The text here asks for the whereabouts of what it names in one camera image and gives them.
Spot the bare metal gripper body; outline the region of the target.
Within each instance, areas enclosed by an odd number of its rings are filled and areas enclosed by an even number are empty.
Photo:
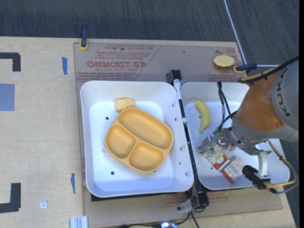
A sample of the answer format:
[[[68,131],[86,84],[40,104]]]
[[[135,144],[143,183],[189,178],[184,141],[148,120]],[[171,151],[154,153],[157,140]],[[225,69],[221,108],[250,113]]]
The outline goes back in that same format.
[[[239,147],[238,139],[235,139],[232,128],[223,128],[217,139],[217,144],[220,145],[234,145],[234,149]]]

